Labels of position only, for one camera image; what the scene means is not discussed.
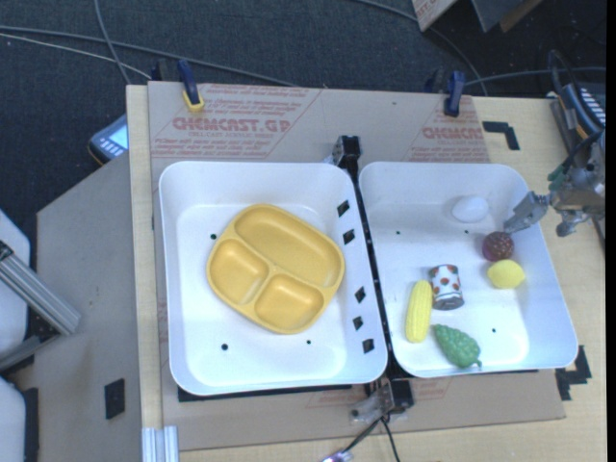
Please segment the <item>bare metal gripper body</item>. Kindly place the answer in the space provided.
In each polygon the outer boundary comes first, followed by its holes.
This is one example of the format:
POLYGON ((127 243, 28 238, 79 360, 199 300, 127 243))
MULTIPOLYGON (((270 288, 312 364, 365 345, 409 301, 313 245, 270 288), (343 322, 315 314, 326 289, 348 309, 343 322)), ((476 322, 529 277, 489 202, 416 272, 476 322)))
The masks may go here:
POLYGON ((599 164, 585 167, 560 165, 549 175, 550 203, 561 215, 556 226, 558 237, 576 232, 588 219, 600 220, 605 215, 605 171, 599 164))

